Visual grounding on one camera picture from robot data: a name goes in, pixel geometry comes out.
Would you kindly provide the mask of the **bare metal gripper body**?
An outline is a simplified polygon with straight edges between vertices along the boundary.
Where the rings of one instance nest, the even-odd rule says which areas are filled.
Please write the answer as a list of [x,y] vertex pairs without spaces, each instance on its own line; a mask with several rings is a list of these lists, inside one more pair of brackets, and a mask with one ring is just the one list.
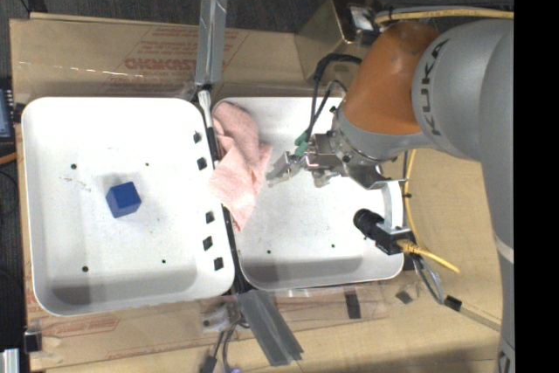
[[303,167],[311,174],[314,169],[336,170],[338,177],[346,177],[365,190],[380,189],[384,183],[391,181],[390,177],[383,175],[378,160],[353,148],[336,132],[311,137]]

